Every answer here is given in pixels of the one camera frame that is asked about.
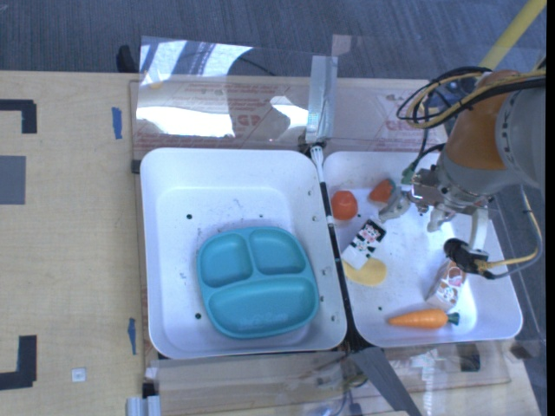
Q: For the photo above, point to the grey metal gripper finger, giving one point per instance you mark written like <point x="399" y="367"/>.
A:
<point x="439" y="219"/>
<point x="395" y="206"/>

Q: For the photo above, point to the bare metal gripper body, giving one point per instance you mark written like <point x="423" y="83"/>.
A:
<point x="429" y="189"/>

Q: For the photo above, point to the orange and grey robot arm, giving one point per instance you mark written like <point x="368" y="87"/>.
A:
<point x="481" y="145"/>

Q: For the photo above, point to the small orange toy green top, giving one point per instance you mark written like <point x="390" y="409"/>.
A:
<point x="380" y="191"/>

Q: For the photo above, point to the white plastic tray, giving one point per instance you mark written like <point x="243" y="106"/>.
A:
<point x="234" y="197"/>
<point x="412" y="249"/>

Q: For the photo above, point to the white cow print carton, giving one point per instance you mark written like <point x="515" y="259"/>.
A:
<point x="363" y="243"/>

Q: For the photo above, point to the orange round toy fruit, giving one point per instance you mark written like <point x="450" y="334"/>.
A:
<point x="344" y="205"/>

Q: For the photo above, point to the brown and white carton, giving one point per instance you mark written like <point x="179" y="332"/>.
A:
<point x="446" y="286"/>

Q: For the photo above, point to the yellow flat toy slice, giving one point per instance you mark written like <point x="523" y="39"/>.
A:
<point x="372" y="273"/>

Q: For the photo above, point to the orange carrot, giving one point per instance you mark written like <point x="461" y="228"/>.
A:
<point x="420" y="319"/>

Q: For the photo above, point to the blue divided plate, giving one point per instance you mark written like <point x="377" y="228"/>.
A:
<point x="256" y="282"/>

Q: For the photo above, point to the black cylinder on white bracket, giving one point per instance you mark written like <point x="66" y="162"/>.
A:
<point x="461" y="254"/>

